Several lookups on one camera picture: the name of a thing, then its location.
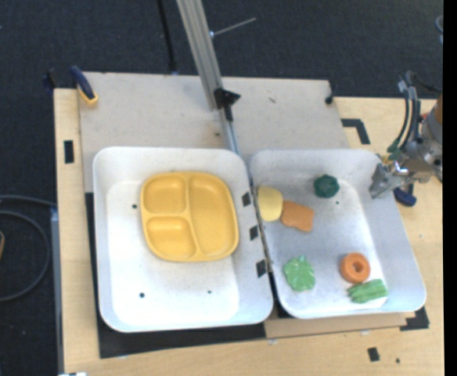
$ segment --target white tray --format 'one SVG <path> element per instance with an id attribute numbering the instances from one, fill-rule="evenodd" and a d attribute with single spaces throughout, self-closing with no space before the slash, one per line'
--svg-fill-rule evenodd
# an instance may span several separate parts
<path id="1" fill-rule="evenodd" d="M 139 194 L 144 181 L 161 172 L 217 175 L 228 185 L 239 222 L 239 245 L 213 262 L 168 262 L 147 247 Z M 228 150 L 108 147 L 93 163 L 99 307 L 117 331 L 164 331 L 256 324 L 272 310 L 265 259 L 243 160 Z"/>
<path id="2" fill-rule="evenodd" d="M 291 315 L 311 319 L 363 313 L 411 312 L 426 299 L 426 290 L 392 194 L 369 195 L 371 175 L 380 159 L 365 150 L 266 150 L 253 156 L 254 188 L 271 186 L 284 199 L 315 210 L 314 228 L 305 233 L 279 220 L 263 222 L 277 295 Z M 335 197 L 314 193 L 314 179 L 329 174 L 338 179 Z M 351 302 L 339 272 L 340 260 L 360 251 L 370 262 L 370 280 L 382 279 L 387 298 L 365 304 Z M 282 267 L 305 255 L 315 270 L 311 291 L 295 292 Z"/>

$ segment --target yellow oval object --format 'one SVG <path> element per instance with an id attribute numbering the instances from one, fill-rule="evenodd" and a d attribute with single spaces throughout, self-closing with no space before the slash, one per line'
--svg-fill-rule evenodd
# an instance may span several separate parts
<path id="1" fill-rule="evenodd" d="M 239 226 L 232 195 L 215 175 L 155 175 L 144 182 L 140 204 L 146 242 L 164 260 L 212 261 L 237 248 Z"/>
<path id="2" fill-rule="evenodd" d="M 273 222 L 279 219 L 282 213 L 282 203 L 284 202 L 282 193 L 270 186 L 260 186 L 258 187 L 257 195 L 261 218 L 266 222 Z"/>

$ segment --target orange ring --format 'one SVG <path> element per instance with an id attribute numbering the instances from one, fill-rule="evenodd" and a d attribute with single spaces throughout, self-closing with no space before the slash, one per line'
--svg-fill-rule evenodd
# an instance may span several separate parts
<path id="1" fill-rule="evenodd" d="M 359 284 L 368 280 L 371 266 L 363 254 L 353 252 L 342 259 L 340 273 L 346 281 Z"/>

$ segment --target wooden table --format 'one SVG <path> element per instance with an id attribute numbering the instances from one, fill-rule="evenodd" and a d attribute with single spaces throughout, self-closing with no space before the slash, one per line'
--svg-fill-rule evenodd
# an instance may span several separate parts
<path id="1" fill-rule="evenodd" d="M 335 98 L 342 119 L 360 120 L 370 138 L 362 144 L 355 128 L 345 128 L 353 148 L 384 152 L 402 123 L 402 99 Z M 434 105 L 424 100 L 422 112 Z M 77 92 L 56 89 L 57 187 L 61 270 L 61 319 L 64 372 L 93 376 L 200 374 L 437 375 L 444 374 L 442 185 L 417 184 L 414 208 L 400 206 L 408 238 L 427 289 L 424 306 L 430 326 L 400 327 L 262 339 L 184 349 L 168 349 L 100 359 L 95 296 L 82 179 L 81 125 Z M 74 148 L 66 163 L 67 141 Z M 414 313 L 405 314 L 409 319 Z"/>

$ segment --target dark background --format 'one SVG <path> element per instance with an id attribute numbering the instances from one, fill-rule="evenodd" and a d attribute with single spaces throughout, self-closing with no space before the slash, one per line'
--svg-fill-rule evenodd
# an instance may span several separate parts
<path id="1" fill-rule="evenodd" d="M 203 0 L 217 36 L 223 76 L 328 79 L 338 96 L 398 97 L 406 71 L 442 88 L 443 46 L 435 27 L 444 0 Z M 179 74 L 195 74 L 175 0 L 164 0 Z M 54 69 L 71 87 L 69 67 L 167 73 L 169 58 L 156 0 L 0 0 L 0 194 L 56 199 L 52 99 L 42 77 Z M 435 97 L 426 92 L 422 97 Z M 49 232 L 49 210 L 25 204 Z M 44 247 L 32 228 L 0 219 L 6 235 L 0 295 L 41 268 Z M 51 269 L 24 298 L 0 305 L 4 375 L 54 375 Z"/>

